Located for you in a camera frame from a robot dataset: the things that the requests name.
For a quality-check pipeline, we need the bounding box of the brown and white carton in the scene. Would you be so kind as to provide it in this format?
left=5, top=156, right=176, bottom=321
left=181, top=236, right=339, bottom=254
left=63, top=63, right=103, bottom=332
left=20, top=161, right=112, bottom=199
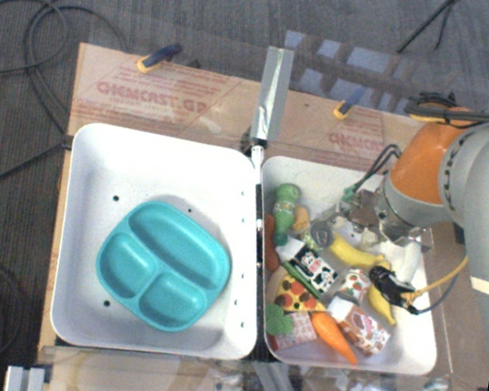
left=319, top=294, right=397, bottom=361

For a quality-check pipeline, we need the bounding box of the strawberry print can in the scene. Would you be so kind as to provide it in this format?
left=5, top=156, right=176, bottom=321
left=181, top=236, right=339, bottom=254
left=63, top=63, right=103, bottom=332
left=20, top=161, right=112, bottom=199
left=335, top=265, right=375, bottom=305

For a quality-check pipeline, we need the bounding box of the yellow banana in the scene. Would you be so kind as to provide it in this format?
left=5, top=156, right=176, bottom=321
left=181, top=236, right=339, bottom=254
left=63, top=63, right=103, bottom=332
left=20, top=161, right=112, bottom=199
left=362, top=258, right=408, bottom=328
left=325, top=231, right=388, bottom=274

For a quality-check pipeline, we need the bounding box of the green bottle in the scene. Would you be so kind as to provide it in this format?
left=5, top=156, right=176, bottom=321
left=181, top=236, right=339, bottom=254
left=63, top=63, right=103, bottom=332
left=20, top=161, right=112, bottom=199
left=263, top=181, right=304, bottom=250

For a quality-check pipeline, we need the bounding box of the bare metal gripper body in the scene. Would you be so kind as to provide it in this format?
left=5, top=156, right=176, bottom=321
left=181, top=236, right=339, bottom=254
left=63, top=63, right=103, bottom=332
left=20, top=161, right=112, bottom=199
left=336, top=184, right=442, bottom=253

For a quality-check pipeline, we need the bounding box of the red sausage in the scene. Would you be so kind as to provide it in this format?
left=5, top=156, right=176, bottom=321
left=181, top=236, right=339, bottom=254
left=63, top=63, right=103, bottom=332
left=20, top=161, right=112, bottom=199
left=255, top=213, right=289, bottom=275

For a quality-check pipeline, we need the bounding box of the orange carrot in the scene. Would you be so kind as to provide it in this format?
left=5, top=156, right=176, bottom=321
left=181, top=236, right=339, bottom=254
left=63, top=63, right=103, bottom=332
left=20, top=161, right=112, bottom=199
left=304, top=309, right=367, bottom=367

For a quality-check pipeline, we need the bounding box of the cow print carton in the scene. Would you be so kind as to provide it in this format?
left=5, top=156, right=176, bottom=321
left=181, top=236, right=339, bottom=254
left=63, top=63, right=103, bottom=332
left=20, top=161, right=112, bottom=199
left=276, top=242, right=344, bottom=303

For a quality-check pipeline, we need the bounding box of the pizza slice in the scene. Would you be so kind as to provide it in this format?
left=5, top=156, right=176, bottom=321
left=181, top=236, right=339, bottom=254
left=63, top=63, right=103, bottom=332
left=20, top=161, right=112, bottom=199
left=262, top=267, right=333, bottom=320

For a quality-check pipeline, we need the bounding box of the pink packet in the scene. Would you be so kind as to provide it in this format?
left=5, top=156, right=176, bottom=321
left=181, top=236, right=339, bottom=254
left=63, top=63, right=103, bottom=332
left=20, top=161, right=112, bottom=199
left=267, top=305, right=323, bottom=358

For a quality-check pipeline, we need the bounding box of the grey metal can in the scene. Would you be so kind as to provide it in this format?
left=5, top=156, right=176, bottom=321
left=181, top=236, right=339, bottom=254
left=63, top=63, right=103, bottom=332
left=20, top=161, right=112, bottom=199
left=307, top=219, right=340, bottom=250

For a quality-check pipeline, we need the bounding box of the orange toy biscuit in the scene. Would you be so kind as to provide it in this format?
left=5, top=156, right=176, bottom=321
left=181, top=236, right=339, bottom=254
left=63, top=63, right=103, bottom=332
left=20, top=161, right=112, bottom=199
left=289, top=205, right=315, bottom=236

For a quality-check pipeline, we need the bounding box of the brown cardboard board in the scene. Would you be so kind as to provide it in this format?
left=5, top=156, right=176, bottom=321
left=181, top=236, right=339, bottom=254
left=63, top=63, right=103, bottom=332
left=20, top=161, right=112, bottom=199
left=18, top=42, right=489, bottom=391

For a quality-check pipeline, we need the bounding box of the white plastic tray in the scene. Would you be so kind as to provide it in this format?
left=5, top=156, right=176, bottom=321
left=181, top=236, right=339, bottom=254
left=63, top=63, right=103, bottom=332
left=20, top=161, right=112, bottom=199
left=38, top=118, right=291, bottom=377
left=227, top=152, right=469, bottom=391

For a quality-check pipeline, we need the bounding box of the teal divided plate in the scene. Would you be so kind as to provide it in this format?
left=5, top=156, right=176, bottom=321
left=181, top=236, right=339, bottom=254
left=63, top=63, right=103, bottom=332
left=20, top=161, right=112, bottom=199
left=85, top=191, right=242, bottom=342

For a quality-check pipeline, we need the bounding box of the green toy lettuce leaf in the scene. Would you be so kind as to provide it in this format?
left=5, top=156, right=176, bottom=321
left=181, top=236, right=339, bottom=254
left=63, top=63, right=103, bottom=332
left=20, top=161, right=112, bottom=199
left=259, top=302, right=298, bottom=340

